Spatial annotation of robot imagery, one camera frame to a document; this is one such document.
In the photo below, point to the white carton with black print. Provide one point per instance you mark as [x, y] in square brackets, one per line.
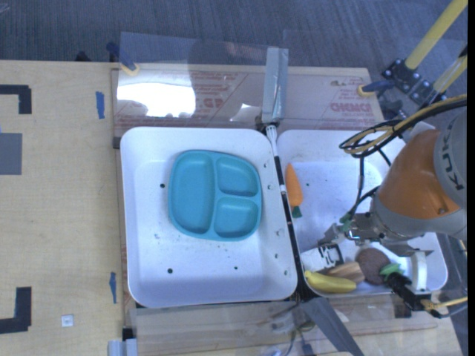
[315, 259]

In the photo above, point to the yellow banana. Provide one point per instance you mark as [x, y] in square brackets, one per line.
[330, 283]

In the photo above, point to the white plastic tray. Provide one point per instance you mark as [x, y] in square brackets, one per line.
[334, 184]
[208, 273]

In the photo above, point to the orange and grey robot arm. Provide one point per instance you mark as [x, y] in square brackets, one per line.
[415, 187]

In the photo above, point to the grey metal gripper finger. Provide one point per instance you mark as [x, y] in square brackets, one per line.
[335, 231]
[326, 242]

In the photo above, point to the orange carrot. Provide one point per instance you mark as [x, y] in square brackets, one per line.
[294, 187]

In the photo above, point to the brown cardboard board red print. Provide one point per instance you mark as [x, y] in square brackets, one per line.
[319, 98]

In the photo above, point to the black cylinder on white bracket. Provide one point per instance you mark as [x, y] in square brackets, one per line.
[418, 269]

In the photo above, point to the small green toy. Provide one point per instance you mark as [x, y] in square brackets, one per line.
[390, 269]

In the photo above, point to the tan bread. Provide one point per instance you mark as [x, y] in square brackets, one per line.
[349, 270]

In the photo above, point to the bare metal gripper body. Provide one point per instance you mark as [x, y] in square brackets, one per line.
[365, 228]

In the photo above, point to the blue divided plate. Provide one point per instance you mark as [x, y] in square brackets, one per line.
[193, 195]

